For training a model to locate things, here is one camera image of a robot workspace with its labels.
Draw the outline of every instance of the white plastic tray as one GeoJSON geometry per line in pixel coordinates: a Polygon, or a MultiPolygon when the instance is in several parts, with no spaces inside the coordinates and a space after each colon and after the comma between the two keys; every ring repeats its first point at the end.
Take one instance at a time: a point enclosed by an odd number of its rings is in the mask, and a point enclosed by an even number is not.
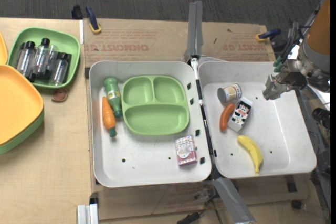
{"type": "Polygon", "coordinates": [[[262,95],[272,70],[271,62],[205,62],[199,66],[206,118],[217,155],[215,163],[227,178],[308,173],[316,166],[295,92],[283,93],[274,101],[262,95]],[[253,102],[239,133],[219,129],[224,105],[217,97],[217,89],[233,83],[238,83],[243,96],[253,102]],[[249,153],[238,144],[240,134],[250,136],[261,149],[264,163],[259,174],[254,171],[249,153]]]}
{"type": "Polygon", "coordinates": [[[93,169],[99,183],[106,187],[200,182],[211,172],[211,161],[202,113],[198,102],[193,69],[183,62],[100,61],[90,69],[91,117],[93,135],[93,169]],[[117,119],[117,136],[110,138],[101,116],[101,100],[105,95],[103,81],[115,77],[122,86],[130,77],[166,75],[184,87],[190,112],[188,127],[172,135],[138,135],[131,133],[123,118],[117,119]],[[175,139],[193,134],[198,163],[179,167],[175,139]]]}

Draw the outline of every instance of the green bottle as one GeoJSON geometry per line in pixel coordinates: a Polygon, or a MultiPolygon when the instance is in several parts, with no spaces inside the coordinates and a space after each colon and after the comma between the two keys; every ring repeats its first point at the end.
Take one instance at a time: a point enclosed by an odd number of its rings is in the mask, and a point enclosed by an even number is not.
{"type": "Polygon", "coordinates": [[[118,88],[118,81],[116,78],[109,77],[104,80],[104,87],[106,98],[110,106],[113,108],[113,114],[116,118],[122,117],[121,110],[121,94],[118,88]]]}

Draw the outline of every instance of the yellow banana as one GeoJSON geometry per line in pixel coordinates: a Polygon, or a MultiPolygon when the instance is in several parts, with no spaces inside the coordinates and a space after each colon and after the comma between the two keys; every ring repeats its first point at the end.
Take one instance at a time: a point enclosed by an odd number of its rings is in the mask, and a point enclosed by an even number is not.
{"type": "Polygon", "coordinates": [[[255,172],[259,172],[259,167],[261,163],[263,162],[263,155],[260,151],[259,146],[254,142],[250,137],[245,135],[239,135],[237,137],[238,142],[244,146],[249,152],[252,157],[254,166],[255,166],[255,172]]]}

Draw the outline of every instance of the orange carrot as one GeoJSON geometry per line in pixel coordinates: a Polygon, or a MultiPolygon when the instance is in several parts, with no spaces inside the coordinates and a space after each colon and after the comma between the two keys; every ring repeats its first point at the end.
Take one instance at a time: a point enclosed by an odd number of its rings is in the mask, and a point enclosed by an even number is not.
{"type": "Polygon", "coordinates": [[[110,132],[110,137],[114,137],[117,135],[116,132],[116,119],[113,114],[112,107],[110,106],[109,102],[107,101],[106,97],[103,97],[102,102],[102,116],[103,116],[103,123],[106,129],[110,132]]]}
{"type": "Polygon", "coordinates": [[[224,131],[227,128],[227,121],[231,115],[231,113],[234,111],[236,108],[236,105],[234,103],[229,103],[227,106],[224,108],[224,110],[221,113],[221,117],[219,119],[219,128],[224,131]]]}

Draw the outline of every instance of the yellow plate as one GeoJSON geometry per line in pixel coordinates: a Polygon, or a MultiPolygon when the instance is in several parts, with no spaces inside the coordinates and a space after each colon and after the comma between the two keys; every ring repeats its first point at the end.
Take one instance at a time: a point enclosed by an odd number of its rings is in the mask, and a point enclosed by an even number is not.
{"type": "Polygon", "coordinates": [[[0,32],[0,65],[5,64],[8,59],[7,49],[5,45],[4,38],[0,32]]]}
{"type": "Polygon", "coordinates": [[[0,145],[31,125],[41,114],[43,99],[15,68],[0,65],[0,145]]]}

